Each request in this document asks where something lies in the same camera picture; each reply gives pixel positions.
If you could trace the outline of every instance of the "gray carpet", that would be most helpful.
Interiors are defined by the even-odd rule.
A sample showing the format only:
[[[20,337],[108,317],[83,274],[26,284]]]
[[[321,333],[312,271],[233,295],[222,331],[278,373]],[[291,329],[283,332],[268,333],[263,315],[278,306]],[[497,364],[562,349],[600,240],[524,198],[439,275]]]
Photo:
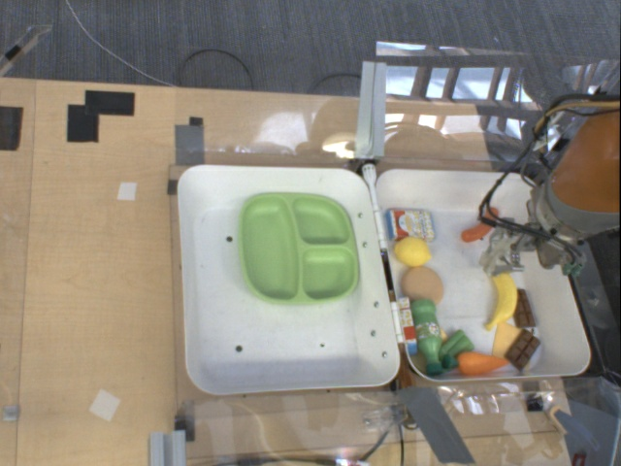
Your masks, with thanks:
[[[619,57],[621,0],[71,0],[104,45],[169,83],[305,92],[357,73],[376,40],[538,55]],[[0,50],[31,24],[53,30],[11,73],[41,79],[149,83],[86,40],[61,0],[0,0]],[[317,92],[354,92],[335,78]]]

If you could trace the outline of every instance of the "white tray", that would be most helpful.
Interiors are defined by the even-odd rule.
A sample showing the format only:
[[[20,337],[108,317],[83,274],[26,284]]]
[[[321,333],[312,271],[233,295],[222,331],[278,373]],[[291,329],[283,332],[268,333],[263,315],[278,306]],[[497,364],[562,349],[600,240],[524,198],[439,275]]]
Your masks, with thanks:
[[[343,205],[360,258],[350,295],[283,306],[250,292],[236,240],[239,214],[247,198],[265,192],[314,193]],[[181,177],[178,195],[186,366],[199,388],[223,395],[376,386],[394,378],[395,329],[361,178],[341,169],[197,166]]]
[[[431,211],[436,240],[430,244],[432,259],[427,266],[435,270],[444,283],[444,298],[437,312],[440,326],[449,335],[463,329],[475,349],[486,353],[491,353],[495,334],[495,329],[488,332],[483,327],[495,306],[494,286],[478,265],[487,240],[465,244],[460,234],[476,224],[478,204],[498,177],[491,173],[392,170],[381,175],[376,186],[379,205],[384,210]],[[518,177],[509,177],[496,192],[493,205],[502,216],[525,222],[529,196],[527,185]],[[454,383],[572,376],[584,372],[591,352],[569,280],[558,266],[544,270],[535,252],[523,253],[522,262],[526,268],[524,273],[512,276],[518,287],[529,293],[537,321],[536,335],[541,340],[529,366],[522,373],[509,365],[484,377],[467,378],[455,370],[430,378],[419,369],[424,368],[424,359],[416,356],[411,364],[422,377]],[[400,296],[400,278],[407,267],[392,253],[390,264],[396,293]]]

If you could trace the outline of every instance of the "bottle label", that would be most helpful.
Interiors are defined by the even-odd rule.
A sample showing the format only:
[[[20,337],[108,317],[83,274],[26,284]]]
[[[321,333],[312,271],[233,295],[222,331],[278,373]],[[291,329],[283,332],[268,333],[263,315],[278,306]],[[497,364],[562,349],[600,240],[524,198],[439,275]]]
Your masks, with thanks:
[[[434,322],[423,322],[416,325],[416,338],[425,340],[430,337],[439,337],[440,327]]]

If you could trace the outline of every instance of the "orange carrot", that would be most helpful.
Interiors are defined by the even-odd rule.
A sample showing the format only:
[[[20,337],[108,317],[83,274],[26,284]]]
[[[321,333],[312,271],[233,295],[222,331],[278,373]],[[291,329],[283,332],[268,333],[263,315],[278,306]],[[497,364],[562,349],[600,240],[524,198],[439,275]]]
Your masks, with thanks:
[[[496,216],[498,215],[498,209],[496,209],[495,207],[492,207],[492,212]],[[489,211],[485,211],[485,217],[490,219],[492,218],[492,216],[489,214]],[[487,235],[491,229],[492,226],[490,226],[489,224],[480,222],[472,228],[468,228],[462,231],[462,240],[466,243],[475,242],[476,240],[480,240],[485,235]]]
[[[489,373],[508,365],[506,359],[480,352],[462,352],[457,356],[459,372],[466,376],[477,376]]]

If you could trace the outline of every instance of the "green bottle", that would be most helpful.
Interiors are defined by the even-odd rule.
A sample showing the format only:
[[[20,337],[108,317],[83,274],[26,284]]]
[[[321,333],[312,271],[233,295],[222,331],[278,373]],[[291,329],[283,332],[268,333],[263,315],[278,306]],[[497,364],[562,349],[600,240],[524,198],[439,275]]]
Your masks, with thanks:
[[[430,377],[440,375],[444,370],[439,358],[442,338],[436,318],[436,304],[429,299],[415,300],[410,304],[410,309],[414,318],[418,351],[427,360],[426,373]]]
[[[458,366],[457,357],[462,352],[470,352],[474,350],[474,344],[468,338],[463,330],[457,330],[442,345],[438,358],[442,362],[444,369],[454,369]]]

